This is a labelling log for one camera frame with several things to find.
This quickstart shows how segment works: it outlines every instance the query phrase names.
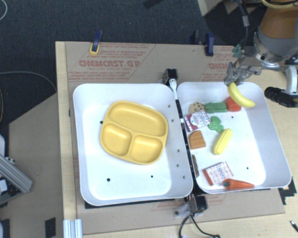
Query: metal bar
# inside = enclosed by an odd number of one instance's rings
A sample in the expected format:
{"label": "metal bar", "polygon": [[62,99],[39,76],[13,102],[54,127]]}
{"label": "metal bar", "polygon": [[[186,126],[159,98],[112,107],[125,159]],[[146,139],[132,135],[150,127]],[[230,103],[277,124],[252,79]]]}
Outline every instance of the metal bar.
{"label": "metal bar", "polygon": [[30,191],[32,180],[0,154],[0,174],[23,193]]}
{"label": "metal bar", "polygon": [[63,238],[83,238],[81,219],[63,221]]}

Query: toy food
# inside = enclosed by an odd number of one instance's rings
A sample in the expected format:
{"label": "toy food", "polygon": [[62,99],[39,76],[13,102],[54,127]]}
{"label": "toy food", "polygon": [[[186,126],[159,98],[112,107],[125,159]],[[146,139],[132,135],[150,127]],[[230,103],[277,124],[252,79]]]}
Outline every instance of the toy food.
{"label": "toy food", "polygon": [[226,99],[225,103],[226,103],[228,111],[237,112],[237,111],[240,111],[242,109],[242,107],[239,104],[237,104],[235,102],[235,100],[232,99],[232,97],[228,97]]}
{"label": "toy food", "polygon": [[221,133],[224,129],[223,125],[221,124],[221,119],[218,117],[211,117],[211,122],[208,127],[210,130],[215,130],[218,133]]}
{"label": "toy food", "polygon": [[245,96],[243,96],[240,93],[239,89],[237,88],[237,85],[234,82],[230,83],[227,89],[228,89],[228,94],[240,106],[245,108],[252,108],[255,106],[255,102],[247,99]]}
{"label": "toy food", "polygon": [[207,126],[211,121],[204,110],[200,110],[184,117],[188,132]]}
{"label": "toy food", "polygon": [[200,110],[204,110],[205,107],[202,103],[200,102],[195,102],[195,103],[192,103],[190,106],[189,106],[189,113],[192,114],[194,112],[197,112],[197,111],[200,111]]}
{"label": "toy food", "polygon": [[215,143],[213,153],[216,155],[223,153],[232,135],[233,131],[231,129],[224,129]]}
{"label": "toy food", "polygon": [[226,162],[220,162],[208,167],[203,170],[203,173],[211,186],[223,182],[233,176],[233,173]]}
{"label": "toy food", "polygon": [[223,113],[227,112],[225,102],[209,102],[204,105],[207,113]]}
{"label": "toy food", "polygon": [[224,186],[227,189],[236,189],[236,188],[253,188],[255,185],[251,184],[249,182],[245,182],[242,180],[234,180],[231,178],[228,178],[224,180]]}
{"label": "toy food", "polygon": [[189,145],[191,150],[206,147],[204,137],[200,130],[193,131],[189,135]]}

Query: dark carpet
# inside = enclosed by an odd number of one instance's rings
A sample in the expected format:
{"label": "dark carpet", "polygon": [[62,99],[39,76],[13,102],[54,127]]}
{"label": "dark carpet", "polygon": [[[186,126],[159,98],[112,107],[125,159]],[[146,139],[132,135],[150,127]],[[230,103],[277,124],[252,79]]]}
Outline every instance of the dark carpet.
{"label": "dark carpet", "polygon": [[[244,37],[241,13],[230,15],[219,3],[205,17],[197,0],[4,0],[0,20],[0,74],[6,126],[54,94],[56,41],[92,42],[102,29],[103,42],[189,44],[213,32],[215,45],[236,45]],[[5,12],[0,0],[0,17]],[[251,28],[265,9],[251,13]]]}

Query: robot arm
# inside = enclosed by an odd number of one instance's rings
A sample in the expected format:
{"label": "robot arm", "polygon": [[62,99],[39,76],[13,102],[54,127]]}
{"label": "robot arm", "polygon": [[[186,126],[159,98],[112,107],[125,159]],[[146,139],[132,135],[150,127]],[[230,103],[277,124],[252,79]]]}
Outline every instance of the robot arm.
{"label": "robot arm", "polygon": [[229,86],[235,82],[239,85],[252,75],[260,75],[263,69],[284,71],[287,76],[286,89],[268,87],[265,96],[283,106],[298,107],[298,65],[285,64],[298,54],[298,0],[262,2],[268,8],[254,35],[254,45],[238,45],[233,49],[237,61],[229,63],[224,84]]}

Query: white tray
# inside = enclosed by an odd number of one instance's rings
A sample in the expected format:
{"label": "white tray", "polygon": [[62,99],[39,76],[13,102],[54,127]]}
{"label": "white tray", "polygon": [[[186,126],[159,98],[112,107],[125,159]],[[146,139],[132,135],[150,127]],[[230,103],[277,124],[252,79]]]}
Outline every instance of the white tray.
{"label": "white tray", "polygon": [[[224,128],[233,130],[225,151],[220,155],[213,154],[219,133],[207,126],[200,129],[207,146],[191,151],[196,159],[197,184],[206,193],[232,191],[222,185],[210,186],[202,171],[224,161],[234,175],[232,178],[254,184],[252,189],[285,187],[291,181],[291,172],[263,91],[250,82],[244,82],[238,89],[256,106],[242,108],[239,112],[208,114],[209,118],[217,116]],[[189,106],[194,102],[222,102],[229,97],[222,82],[185,82],[178,86],[177,93],[184,116],[188,115]]]}
{"label": "white tray", "polygon": [[[139,165],[109,155],[100,143],[101,121],[116,101],[161,112],[168,136],[161,157]],[[193,188],[190,164],[171,89],[162,84],[82,84],[73,93],[80,191],[95,206],[186,197]]]}

